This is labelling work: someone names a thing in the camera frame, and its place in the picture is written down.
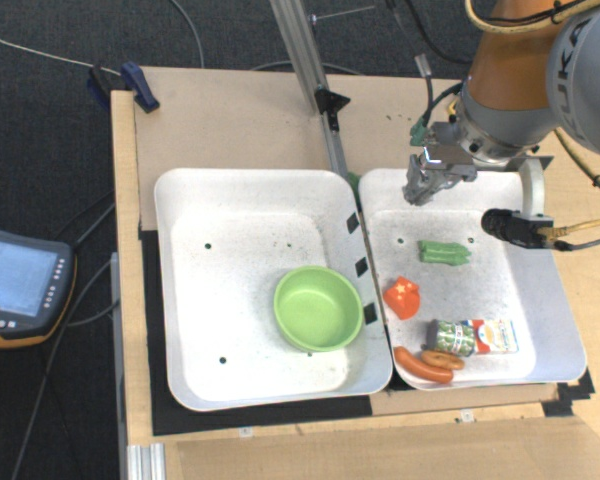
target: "wooden table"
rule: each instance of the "wooden table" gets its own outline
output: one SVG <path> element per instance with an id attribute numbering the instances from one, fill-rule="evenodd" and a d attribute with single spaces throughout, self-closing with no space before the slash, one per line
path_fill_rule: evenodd
<path id="1" fill-rule="evenodd" d="M 112 94 L 122 316 L 125 442 L 162 443 L 168 480 L 224 478 L 600 478 L 600 246 L 556 253 L 595 393 L 573 416 L 545 417 L 555 384 L 371 395 L 373 416 L 154 436 L 139 228 L 155 230 L 153 184 L 175 167 L 328 169 L 322 130 L 293 74 L 143 68 L 161 102 L 145 114 Z M 409 129 L 423 110 L 419 79 L 329 76 L 352 102 L 339 114 L 348 168 L 406 168 Z M 437 94 L 453 81 L 434 81 Z M 439 105 L 434 120 L 445 119 Z M 578 151 L 600 172 L 600 157 Z M 555 136 L 541 153 L 546 213 L 556 226 L 600 218 L 600 191 Z M 574 235 L 574 242 L 600 229 Z"/>

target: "tray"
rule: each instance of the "tray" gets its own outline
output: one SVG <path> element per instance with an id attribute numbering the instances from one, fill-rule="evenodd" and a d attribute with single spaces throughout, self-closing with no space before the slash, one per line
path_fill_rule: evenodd
<path id="1" fill-rule="evenodd" d="M 391 345 L 416 354 L 433 319 L 505 318 L 513 321 L 520 350 L 473 354 L 446 385 L 396 366 L 400 377 L 412 387 L 431 390 L 580 378 L 585 351 L 553 253 L 502 242 L 480 225 L 490 208 L 520 209 L 519 175 L 481 172 L 476 181 L 443 190 L 420 207 L 404 200 L 405 184 L 405 170 L 378 169 L 365 174 L 359 185 L 379 290 L 383 293 L 397 276 L 419 285 L 420 309 L 411 319 L 400 320 L 385 307 Z M 460 243 L 471 252 L 470 261 L 460 266 L 422 263 L 419 240 Z"/>
<path id="2" fill-rule="evenodd" d="M 328 171 L 174 169 L 155 186 L 167 378 L 211 411 L 382 390 L 392 356 L 353 192 Z M 346 348 L 308 354 L 273 313 L 289 270 L 321 265 L 357 289 L 366 322 Z"/>

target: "screen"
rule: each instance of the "screen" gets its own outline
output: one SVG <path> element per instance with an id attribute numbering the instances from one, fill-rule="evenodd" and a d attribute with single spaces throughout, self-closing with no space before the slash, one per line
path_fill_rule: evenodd
<path id="1" fill-rule="evenodd" d="M 35 317 L 58 255 L 0 242 L 0 309 Z"/>

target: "black bracket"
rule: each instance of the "black bracket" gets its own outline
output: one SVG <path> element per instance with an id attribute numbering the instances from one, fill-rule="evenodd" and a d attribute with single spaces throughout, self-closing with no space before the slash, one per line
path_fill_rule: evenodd
<path id="1" fill-rule="evenodd" d="M 552 402 L 542 402 L 544 415 L 553 416 L 573 416 L 571 406 L 574 400 L 589 400 L 596 390 L 593 387 L 591 374 L 587 368 L 578 379 L 578 384 L 570 386 L 564 382 L 558 383 L 558 400 Z"/>
<path id="2" fill-rule="evenodd" d="M 319 85 L 316 89 L 314 97 L 316 99 L 316 103 L 318 104 L 318 110 L 320 113 L 327 113 L 327 120 L 329 121 L 329 128 L 331 131 L 340 131 L 340 125 L 338 124 L 338 112 L 351 101 L 351 98 L 331 92 L 321 85 Z"/>

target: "metal plate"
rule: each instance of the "metal plate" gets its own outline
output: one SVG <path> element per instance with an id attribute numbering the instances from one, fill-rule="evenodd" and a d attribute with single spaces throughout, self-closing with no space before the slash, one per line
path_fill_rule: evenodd
<path id="1" fill-rule="evenodd" d="M 155 187 L 169 387 L 206 411 L 370 394 L 392 371 L 382 319 L 346 348 L 308 354 L 273 313 L 289 270 L 344 275 L 363 306 L 379 301 L 350 186 L 328 171 L 175 169 Z"/>
<path id="2" fill-rule="evenodd" d="M 571 308 L 548 250 L 527 250 L 482 231 L 490 208 L 520 209 L 522 185 L 516 173 L 481 172 L 473 183 L 443 190 L 424 206 L 403 198 L 406 171 L 379 169 L 360 181 L 364 221 L 381 293 L 398 276 L 419 285 L 418 313 L 400 320 L 385 306 L 392 346 L 417 354 L 433 319 L 511 319 L 520 350 L 472 355 L 447 385 L 420 379 L 396 366 L 418 389 L 448 389 L 579 378 L 586 357 Z M 456 242 L 471 252 L 469 263 L 423 263 L 419 240 Z"/>

